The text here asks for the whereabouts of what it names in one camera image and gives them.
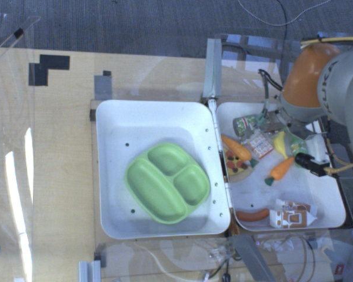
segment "carrot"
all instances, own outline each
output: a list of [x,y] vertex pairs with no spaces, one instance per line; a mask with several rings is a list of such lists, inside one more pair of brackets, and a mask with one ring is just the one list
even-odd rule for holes
[[264,208],[254,213],[237,211],[235,215],[240,221],[258,221],[269,216],[269,209]]
[[221,139],[226,146],[242,161],[250,161],[252,159],[251,152],[237,141],[234,141],[224,135],[221,135]]
[[289,157],[271,170],[271,177],[265,179],[267,185],[272,185],[274,180],[281,180],[294,162],[294,157]]

